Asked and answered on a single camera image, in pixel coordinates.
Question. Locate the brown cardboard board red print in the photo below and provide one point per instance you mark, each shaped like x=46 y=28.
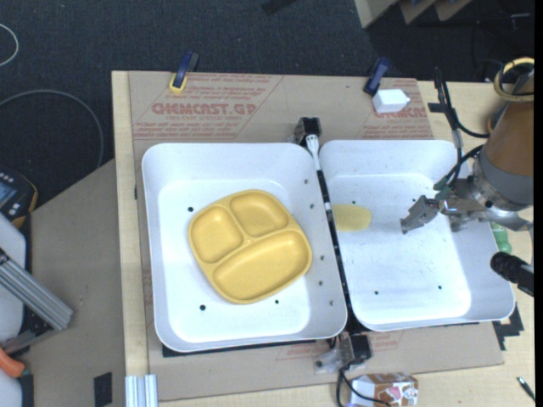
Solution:
x=263 y=104

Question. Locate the yellow oval biscuit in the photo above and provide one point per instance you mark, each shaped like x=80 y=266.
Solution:
x=352 y=218

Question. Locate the green bottle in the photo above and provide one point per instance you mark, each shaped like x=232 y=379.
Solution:
x=502 y=238

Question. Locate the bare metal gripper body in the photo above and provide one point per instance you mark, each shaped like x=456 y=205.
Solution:
x=471 y=207

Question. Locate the black cylinder on white bracket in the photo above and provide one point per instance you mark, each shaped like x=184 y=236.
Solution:
x=509 y=267

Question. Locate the yellow divided plate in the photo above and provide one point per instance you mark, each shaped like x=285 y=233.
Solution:
x=250 y=248

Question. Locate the brown and white carton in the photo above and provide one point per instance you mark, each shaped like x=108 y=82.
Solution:
x=390 y=390

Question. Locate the white plastic tray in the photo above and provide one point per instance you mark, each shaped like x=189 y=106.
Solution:
x=237 y=163
x=407 y=278

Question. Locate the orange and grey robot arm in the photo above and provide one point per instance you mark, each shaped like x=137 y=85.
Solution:
x=511 y=142

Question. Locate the thin black and white rod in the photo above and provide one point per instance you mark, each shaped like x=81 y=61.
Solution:
x=335 y=252

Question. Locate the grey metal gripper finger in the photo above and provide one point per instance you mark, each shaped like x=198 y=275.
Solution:
x=420 y=212
x=460 y=224

